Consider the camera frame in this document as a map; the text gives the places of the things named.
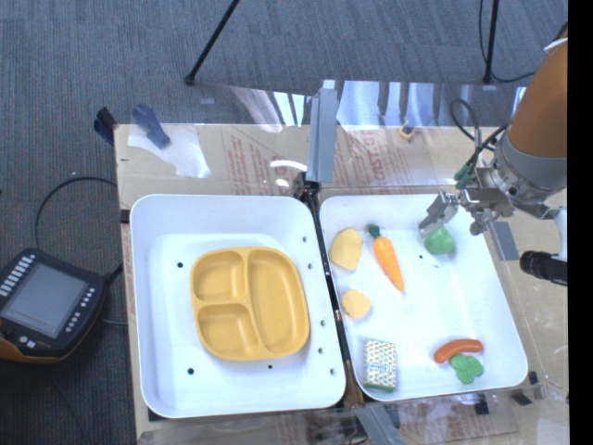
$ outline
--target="white tray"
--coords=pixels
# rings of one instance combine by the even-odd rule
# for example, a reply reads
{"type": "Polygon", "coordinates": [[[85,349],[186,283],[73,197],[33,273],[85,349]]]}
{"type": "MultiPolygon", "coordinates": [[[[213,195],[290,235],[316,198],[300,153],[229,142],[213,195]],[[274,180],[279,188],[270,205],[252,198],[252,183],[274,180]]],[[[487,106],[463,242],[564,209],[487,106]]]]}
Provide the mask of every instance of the white tray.
{"type": "Polygon", "coordinates": [[[449,254],[433,255],[423,245],[418,223],[435,195],[339,196],[322,203],[320,221],[326,250],[335,235],[356,229],[364,242],[358,268],[346,271],[331,264],[338,298],[356,288],[371,299],[371,310],[358,320],[345,313],[344,327],[362,390],[378,401],[399,401],[485,389],[513,387],[527,374],[527,359],[496,269],[482,235],[470,234],[472,217],[465,210],[446,224],[456,242],[449,254]],[[381,270],[365,230],[378,224],[390,238],[406,286],[399,292],[381,270]],[[456,337],[482,340],[473,355],[484,373],[463,384],[448,364],[437,364],[434,351],[456,337]],[[397,388],[392,392],[365,388],[363,341],[395,343],[397,388]]]}
{"type": "Polygon", "coordinates": [[[132,207],[131,233],[141,389],[155,413],[185,418],[316,409],[342,398],[346,378],[334,314],[303,203],[291,197],[150,195],[132,207]],[[241,246],[276,248],[295,263],[310,323],[298,352],[237,362],[213,356],[200,343],[190,299],[192,265],[208,251],[241,246]]]}

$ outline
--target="round yellow toy food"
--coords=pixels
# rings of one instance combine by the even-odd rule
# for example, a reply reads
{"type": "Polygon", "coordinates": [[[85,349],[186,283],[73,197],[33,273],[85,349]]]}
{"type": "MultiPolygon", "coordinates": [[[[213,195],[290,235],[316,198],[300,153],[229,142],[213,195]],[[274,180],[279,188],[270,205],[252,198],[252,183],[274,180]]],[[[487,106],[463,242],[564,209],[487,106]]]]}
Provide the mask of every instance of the round yellow toy food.
{"type": "Polygon", "coordinates": [[[371,307],[371,300],[356,288],[350,288],[342,297],[342,308],[352,318],[362,318],[371,307]]]}
{"type": "Polygon", "coordinates": [[[353,271],[359,265],[362,252],[362,237],[355,229],[348,227],[340,231],[330,246],[330,261],[335,265],[353,271]]]}

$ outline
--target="gray floor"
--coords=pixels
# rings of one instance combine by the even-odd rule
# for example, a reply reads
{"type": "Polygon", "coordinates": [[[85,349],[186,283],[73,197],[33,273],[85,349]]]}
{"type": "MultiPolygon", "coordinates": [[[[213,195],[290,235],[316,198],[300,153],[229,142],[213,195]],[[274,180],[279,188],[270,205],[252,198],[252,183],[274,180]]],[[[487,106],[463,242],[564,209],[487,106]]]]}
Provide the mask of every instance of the gray floor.
{"type": "MultiPolygon", "coordinates": [[[[192,121],[183,83],[232,0],[0,0],[0,265],[35,245],[44,197],[74,176],[115,181],[93,130],[139,102],[192,121]]],[[[322,79],[480,83],[493,0],[241,0],[197,80],[314,95],[322,79]]],[[[568,0],[500,0],[493,83],[526,85],[568,20],[568,0]]],[[[51,198],[41,247],[99,273],[120,262],[114,187],[89,180],[51,198]]],[[[124,319],[123,281],[104,317],[124,319]]],[[[125,327],[99,324],[66,361],[0,361],[0,443],[130,444],[125,327]]]]}

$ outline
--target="black pole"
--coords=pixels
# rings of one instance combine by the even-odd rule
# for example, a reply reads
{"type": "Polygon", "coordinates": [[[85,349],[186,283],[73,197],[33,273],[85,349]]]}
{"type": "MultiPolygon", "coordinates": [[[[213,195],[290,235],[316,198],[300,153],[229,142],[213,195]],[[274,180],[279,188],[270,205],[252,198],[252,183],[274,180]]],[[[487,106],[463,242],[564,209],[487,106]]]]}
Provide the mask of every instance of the black pole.
{"type": "Polygon", "coordinates": [[[224,29],[227,21],[229,20],[229,18],[233,14],[234,9],[236,8],[236,6],[239,4],[240,1],[241,0],[233,0],[231,2],[231,5],[229,6],[229,8],[226,10],[226,13],[222,16],[222,20],[219,23],[219,26],[217,26],[216,27],[216,30],[214,31],[214,33],[212,33],[212,36],[210,37],[210,40],[206,44],[206,47],[204,48],[204,51],[202,51],[202,54],[198,58],[196,64],[194,65],[194,67],[192,68],[192,70],[190,71],[190,73],[187,76],[185,76],[185,79],[184,80],[185,80],[185,83],[187,85],[192,85],[194,83],[194,80],[196,79],[196,74],[197,74],[198,70],[200,69],[200,66],[202,66],[202,63],[204,62],[204,60],[208,56],[208,53],[210,52],[210,49],[216,43],[216,40],[218,39],[218,37],[221,34],[222,30],[224,29]]]}
{"type": "Polygon", "coordinates": [[[492,1],[492,17],[490,18],[490,39],[488,41],[488,56],[486,58],[486,73],[482,81],[492,81],[492,54],[494,53],[494,36],[497,30],[498,0],[492,1]]]}

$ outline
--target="yellow plate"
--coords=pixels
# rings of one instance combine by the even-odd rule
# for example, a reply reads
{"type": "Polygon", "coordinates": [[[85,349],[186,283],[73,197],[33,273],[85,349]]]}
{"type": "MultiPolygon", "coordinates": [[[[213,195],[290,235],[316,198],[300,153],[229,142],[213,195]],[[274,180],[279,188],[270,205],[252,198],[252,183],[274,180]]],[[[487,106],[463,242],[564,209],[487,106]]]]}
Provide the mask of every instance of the yellow plate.
{"type": "Polygon", "coordinates": [[[197,334],[225,360],[286,356],[309,337],[297,267],[274,248],[223,248],[200,256],[190,278],[197,334]]]}

